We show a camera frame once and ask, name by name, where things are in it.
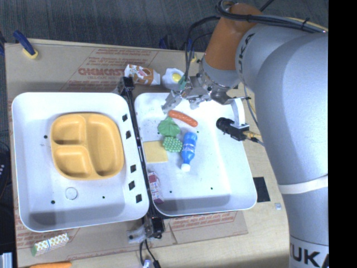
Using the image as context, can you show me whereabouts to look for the green grapes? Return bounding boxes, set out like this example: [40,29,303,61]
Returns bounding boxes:
[162,136,184,153]

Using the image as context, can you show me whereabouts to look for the small pink carton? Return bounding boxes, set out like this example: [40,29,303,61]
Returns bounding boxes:
[147,171,165,205]

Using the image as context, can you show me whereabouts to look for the orange sausage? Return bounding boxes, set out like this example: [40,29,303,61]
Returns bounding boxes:
[167,109,199,128]

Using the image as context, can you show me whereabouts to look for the yellow cheese slice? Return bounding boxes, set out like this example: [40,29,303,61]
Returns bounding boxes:
[142,140,170,164]

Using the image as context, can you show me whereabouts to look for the black cylinder on white bracket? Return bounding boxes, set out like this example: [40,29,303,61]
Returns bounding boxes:
[215,96,250,142]

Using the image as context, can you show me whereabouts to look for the orange divided plate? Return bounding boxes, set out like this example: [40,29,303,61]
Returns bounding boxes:
[50,112,126,181]

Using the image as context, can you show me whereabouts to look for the white fried egg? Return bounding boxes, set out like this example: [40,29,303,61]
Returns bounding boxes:
[162,67,186,90]

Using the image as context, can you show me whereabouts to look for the white plastic tray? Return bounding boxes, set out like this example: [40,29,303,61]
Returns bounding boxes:
[11,92,150,233]
[133,92,258,218]

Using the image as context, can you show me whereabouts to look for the brown cardboard board, red print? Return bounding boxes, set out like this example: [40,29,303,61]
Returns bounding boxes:
[4,37,249,262]

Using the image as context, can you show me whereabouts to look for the orange and white carton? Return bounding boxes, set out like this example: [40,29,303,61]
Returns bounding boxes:
[123,63,161,87]

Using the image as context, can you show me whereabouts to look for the orange dotted white carton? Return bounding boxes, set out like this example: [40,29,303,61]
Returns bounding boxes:
[31,232,70,257]

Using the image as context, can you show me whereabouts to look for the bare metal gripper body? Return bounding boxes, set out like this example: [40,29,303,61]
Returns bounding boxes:
[181,73,233,105]

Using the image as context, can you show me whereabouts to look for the blue bottle with white cap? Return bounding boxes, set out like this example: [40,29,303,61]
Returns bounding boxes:
[180,131,199,173]

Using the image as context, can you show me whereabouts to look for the green lettuce leaf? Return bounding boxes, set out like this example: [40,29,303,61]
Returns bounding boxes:
[157,117,181,137]

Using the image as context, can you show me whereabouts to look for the orange carrot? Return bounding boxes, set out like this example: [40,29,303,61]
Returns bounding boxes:
[28,261,73,268]

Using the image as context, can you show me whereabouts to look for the black block with thin wires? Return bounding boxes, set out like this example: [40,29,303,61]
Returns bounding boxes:
[119,76,135,95]
[143,216,166,238]

